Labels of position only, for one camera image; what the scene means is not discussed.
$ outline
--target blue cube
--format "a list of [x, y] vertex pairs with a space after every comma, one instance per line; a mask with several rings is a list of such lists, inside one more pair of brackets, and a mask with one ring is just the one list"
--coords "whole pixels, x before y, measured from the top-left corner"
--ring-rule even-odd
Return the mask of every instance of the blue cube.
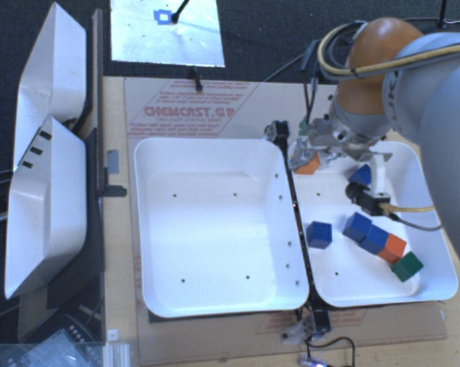
[[310, 248], [326, 248], [331, 244], [331, 224], [313, 222], [306, 227], [306, 242]]
[[359, 243], [359, 246], [371, 254], [377, 254], [384, 249], [389, 234], [389, 232], [384, 231], [373, 224], [370, 227], [366, 238]]
[[355, 173], [353, 173], [349, 179], [349, 182], [357, 182], [358, 184], [361, 185], [369, 185], [371, 182], [371, 176], [370, 176], [370, 167], [368, 164], [365, 164], [358, 170], [356, 170]]
[[371, 219], [356, 212], [349, 218], [347, 223], [345, 223], [344, 235], [353, 239], [355, 242], [361, 242], [366, 238], [372, 224], [373, 222]]

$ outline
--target black clamp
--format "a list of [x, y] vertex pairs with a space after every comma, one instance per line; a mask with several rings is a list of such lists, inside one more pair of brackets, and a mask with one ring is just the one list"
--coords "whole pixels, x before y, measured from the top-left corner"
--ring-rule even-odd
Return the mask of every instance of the black clamp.
[[109, 171], [104, 168], [104, 186], [102, 196], [104, 197], [126, 197], [128, 190], [121, 185], [109, 185]]
[[289, 124], [287, 121], [272, 121], [265, 130], [266, 140], [277, 145], [287, 159]]
[[200, 92], [203, 89], [203, 86], [201, 84], [201, 74], [197, 70], [196, 67], [191, 67], [191, 70], [189, 70], [189, 74], [187, 75], [188, 79], [193, 79], [196, 81], [196, 91]]

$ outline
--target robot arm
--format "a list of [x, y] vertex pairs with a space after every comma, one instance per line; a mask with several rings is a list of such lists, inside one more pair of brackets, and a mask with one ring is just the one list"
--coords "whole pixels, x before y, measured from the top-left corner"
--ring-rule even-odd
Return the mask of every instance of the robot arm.
[[360, 29], [347, 68], [338, 69], [322, 57], [326, 42], [318, 49], [322, 72], [345, 80], [326, 118], [308, 126], [312, 151], [301, 150], [292, 167], [315, 151], [325, 163], [370, 161], [370, 147], [395, 129], [420, 146], [429, 192], [460, 258], [460, 33], [423, 36], [399, 19], [377, 19]]

